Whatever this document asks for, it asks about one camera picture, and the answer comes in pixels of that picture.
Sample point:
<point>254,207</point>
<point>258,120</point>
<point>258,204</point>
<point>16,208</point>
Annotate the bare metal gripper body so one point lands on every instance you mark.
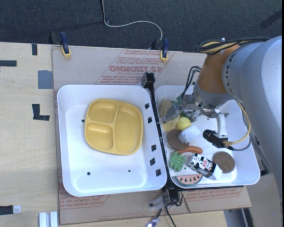
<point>198,106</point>

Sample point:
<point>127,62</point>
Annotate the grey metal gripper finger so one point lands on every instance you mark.
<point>191,117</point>
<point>171,113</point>

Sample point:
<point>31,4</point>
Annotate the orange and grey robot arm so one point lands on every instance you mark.
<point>253,79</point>

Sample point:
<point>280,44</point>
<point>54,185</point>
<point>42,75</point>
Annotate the pale yellow wedge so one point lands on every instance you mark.
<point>165,106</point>

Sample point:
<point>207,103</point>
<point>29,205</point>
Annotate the yellow lemon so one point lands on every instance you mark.
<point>184,123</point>

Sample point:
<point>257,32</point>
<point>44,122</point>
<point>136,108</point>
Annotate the brown round biscuit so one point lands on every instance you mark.
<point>224,162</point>
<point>174,139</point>

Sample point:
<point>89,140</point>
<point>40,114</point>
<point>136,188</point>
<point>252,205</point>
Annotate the thin black rod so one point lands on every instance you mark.
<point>161,138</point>

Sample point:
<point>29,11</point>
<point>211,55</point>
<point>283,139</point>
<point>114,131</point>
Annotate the orange carrot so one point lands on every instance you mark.
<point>191,149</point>

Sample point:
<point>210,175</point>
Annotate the yellow divided plate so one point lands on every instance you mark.
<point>127,126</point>

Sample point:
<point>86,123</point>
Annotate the green leafy toy vegetable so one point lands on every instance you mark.
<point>177,161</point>

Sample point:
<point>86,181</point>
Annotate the white milk carton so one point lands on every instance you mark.
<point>203,165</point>

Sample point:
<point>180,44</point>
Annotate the red watermelon slice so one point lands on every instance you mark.
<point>189,179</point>

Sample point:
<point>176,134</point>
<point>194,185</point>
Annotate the white plastic tray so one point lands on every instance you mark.
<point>104,174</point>
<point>241,171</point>

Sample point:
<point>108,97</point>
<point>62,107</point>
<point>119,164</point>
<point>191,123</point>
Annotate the brown cardboard board red print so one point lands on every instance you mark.
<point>90,65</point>

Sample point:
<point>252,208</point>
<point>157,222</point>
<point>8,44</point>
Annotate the black cylinder on white bracket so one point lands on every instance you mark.
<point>214,137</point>

